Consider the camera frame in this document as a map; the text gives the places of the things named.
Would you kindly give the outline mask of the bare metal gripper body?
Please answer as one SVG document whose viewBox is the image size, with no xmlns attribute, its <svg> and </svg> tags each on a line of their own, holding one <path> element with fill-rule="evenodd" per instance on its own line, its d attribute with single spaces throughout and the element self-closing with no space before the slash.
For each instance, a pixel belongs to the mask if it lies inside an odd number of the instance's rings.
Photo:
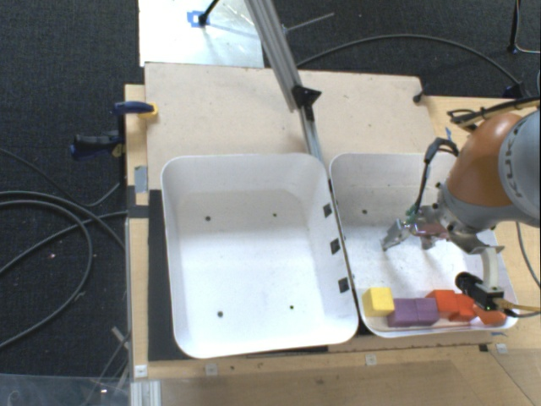
<svg viewBox="0 0 541 406">
<path fill-rule="evenodd" d="M 407 229 L 422 242 L 435 242 L 436 240 L 448 240 L 447 227 L 439 218 L 439 206 L 420 206 L 415 213 L 407 219 Z"/>
</svg>

